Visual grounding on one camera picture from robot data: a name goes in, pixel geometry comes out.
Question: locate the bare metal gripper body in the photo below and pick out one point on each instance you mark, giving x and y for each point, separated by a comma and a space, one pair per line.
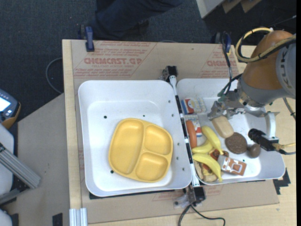
236, 101

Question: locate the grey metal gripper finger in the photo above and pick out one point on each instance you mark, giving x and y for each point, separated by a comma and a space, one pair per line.
214, 110
232, 114

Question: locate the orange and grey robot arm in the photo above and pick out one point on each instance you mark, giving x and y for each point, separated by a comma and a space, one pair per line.
263, 69

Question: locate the beige bread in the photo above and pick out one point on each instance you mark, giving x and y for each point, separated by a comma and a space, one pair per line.
223, 126

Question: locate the red white and blue carton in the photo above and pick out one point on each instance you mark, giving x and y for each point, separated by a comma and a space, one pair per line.
189, 106

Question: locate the yellow banana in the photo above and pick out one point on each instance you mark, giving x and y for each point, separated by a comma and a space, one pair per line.
209, 162
202, 148
212, 136

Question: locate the brown round biscuit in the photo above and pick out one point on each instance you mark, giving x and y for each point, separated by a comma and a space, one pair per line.
236, 143

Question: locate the orange sausage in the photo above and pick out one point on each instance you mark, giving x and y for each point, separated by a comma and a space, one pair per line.
191, 133

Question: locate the thin black and white rod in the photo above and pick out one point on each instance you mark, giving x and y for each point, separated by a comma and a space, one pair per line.
180, 113

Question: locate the red and brown pizza slice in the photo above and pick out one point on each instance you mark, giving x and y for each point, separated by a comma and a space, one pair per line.
215, 153

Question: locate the small brown egg shape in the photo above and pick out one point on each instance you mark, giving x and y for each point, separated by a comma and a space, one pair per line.
254, 150

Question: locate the orange and white carton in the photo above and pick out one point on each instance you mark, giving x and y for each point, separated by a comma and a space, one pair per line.
234, 166

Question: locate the white plastic tray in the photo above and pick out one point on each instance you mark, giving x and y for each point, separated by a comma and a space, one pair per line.
265, 166
101, 131

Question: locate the tan hot dog bun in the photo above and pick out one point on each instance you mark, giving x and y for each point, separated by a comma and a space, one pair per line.
208, 176

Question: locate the yellow divided plate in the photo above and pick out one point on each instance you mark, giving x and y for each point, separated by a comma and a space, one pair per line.
128, 147

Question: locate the brown cardboard board red print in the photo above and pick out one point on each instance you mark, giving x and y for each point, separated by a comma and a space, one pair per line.
131, 60

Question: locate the person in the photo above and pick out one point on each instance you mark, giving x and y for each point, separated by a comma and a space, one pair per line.
131, 6

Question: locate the black cylinder on white bracket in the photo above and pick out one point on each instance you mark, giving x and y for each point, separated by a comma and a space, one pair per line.
261, 138

